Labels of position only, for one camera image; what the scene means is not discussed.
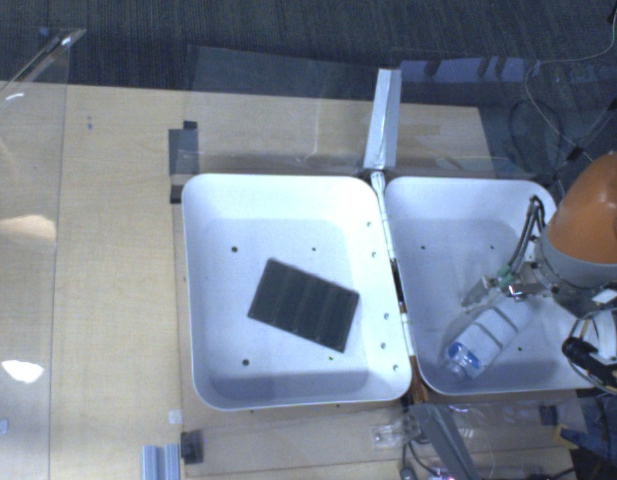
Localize black ribbed flat packet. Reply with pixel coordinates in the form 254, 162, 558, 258
246, 257, 362, 355

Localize clear plastic bottle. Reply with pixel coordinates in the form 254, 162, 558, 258
439, 297, 537, 382

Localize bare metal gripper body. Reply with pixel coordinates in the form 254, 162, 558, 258
505, 260, 597, 317

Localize white plastic tray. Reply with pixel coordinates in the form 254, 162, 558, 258
180, 172, 415, 413
382, 175, 598, 398

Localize black cylinder on white bracket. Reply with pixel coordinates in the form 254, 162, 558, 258
561, 290, 617, 385

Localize thin black and white rod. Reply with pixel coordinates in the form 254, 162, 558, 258
369, 169, 430, 403

